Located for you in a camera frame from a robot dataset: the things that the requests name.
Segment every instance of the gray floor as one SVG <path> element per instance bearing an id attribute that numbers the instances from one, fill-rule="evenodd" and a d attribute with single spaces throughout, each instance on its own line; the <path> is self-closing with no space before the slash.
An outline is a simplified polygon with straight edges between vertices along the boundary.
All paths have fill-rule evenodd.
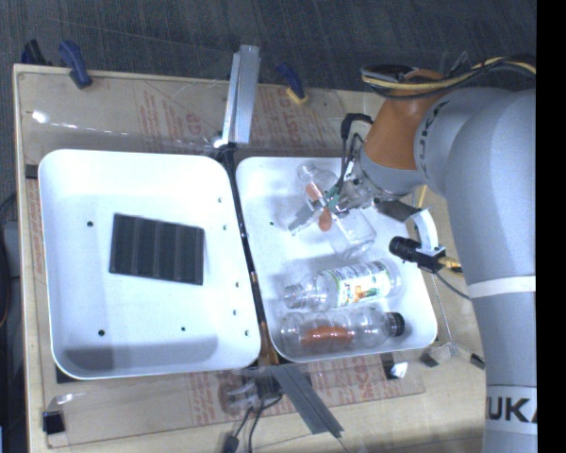
<path id="1" fill-rule="evenodd" d="M 250 43 L 262 82 L 282 82 L 287 61 L 306 86 L 361 91 L 368 63 L 445 71 L 463 51 L 472 63 L 535 56 L 537 0 L 0 0 L 0 204 L 15 192 L 11 66 L 31 39 L 56 65 L 71 39 L 91 69 L 224 79 Z M 13 207 L 0 215 L 15 219 Z"/>

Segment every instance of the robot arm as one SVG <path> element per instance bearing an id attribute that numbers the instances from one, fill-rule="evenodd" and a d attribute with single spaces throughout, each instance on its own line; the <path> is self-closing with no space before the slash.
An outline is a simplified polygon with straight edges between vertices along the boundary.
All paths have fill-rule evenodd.
<path id="1" fill-rule="evenodd" d="M 406 75 L 412 76 L 426 89 L 428 80 L 441 78 L 429 71 Z M 386 212 L 385 205 L 424 184 L 446 198 L 487 364 L 484 451 L 532 453 L 538 449 L 536 94 L 451 88 L 387 99 L 353 156 L 351 174 L 329 193 L 328 210 L 376 205 Z M 392 241 L 391 252 L 401 244 Z"/>

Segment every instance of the plastic bottle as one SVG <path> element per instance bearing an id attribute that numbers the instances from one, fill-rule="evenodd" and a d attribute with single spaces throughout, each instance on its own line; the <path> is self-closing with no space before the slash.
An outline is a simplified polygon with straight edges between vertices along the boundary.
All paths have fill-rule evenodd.
<path id="1" fill-rule="evenodd" d="M 398 312 L 382 312 L 374 306 L 288 312 L 281 318 L 280 333 L 284 352 L 291 356 L 369 350 L 403 335 L 405 319 Z"/>
<path id="2" fill-rule="evenodd" d="M 311 201 L 325 204 L 326 194 L 338 181 L 330 171 L 319 168 L 314 161 L 301 162 L 296 168 L 304 193 Z M 340 260 L 352 260 L 366 252 L 375 242 L 377 233 L 359 209 L 344 214 L 331 213 L 324 208 L 318 218 L 319 228 Z"/>
<path id="3" fill-rule="evenodd" d="M 329 310 L 389 297 L 400 290 L 396 264 L 379 259 L 309 274 L 285 287 L 283 302 L 290 309 Z"/>

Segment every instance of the empty white tray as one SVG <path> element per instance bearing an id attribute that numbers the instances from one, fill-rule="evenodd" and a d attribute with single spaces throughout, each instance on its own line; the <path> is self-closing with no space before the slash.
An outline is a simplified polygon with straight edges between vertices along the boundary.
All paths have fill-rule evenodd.
<path id="1" fill-rule="evenodd" d="M 58 150 L 40 164 L 51 345 L 73 378 L 242 368 L 260 338 L 225 169 L 198 156 Z M 205 230 L 204 282 L 108 271 L 114 213 Z"/>
<path id="2" fill-rule="evenodd" d="M 306 158 L 255 157 L 243 160 L 237 169 L 243 219 L 266 321 L 276 350 L 290 361 L 299 362 L 419 349 L 431 344 L 436 338 L 437 324 L 422 272 L 414 263 L 403 263 L 388 249 L 394 236 L 408 236 L 407 227 L 371 207 L 364 213 L 377 231 L 377 239 L 369 251 L 348 263 L 384 257 L 398 265 L 404 290 L 390 299 L 378 299 L 378 307 L 400 312 L 407 323 L 405 334 L 388 339 L 376 349 L 345 350 L 318 357 L 293 356 L 282 346 L 279 319 L 289 311 L 281 300 L 283 288 L 296 283 L 307 273 L 348 264 L 336 258 L 316 224 L 300 230 L 295 236 L 287 229 L 295 213 L 305 203 L 295 172 L 297 165 L 304 160 Z M 335 175 L 340 173 L 340 159 L 312 160 Z"/>

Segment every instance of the bottle label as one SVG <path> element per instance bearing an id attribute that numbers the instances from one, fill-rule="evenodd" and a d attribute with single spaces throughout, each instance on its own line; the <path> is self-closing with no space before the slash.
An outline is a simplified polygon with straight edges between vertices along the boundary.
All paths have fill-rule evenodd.
<path id="1" fill-rule="evenodd" d="M 329 273 L 338 284 L 338 307 L 385 297 L 391 291 L 388 269 L 378 260 L 341 267 Z"/>

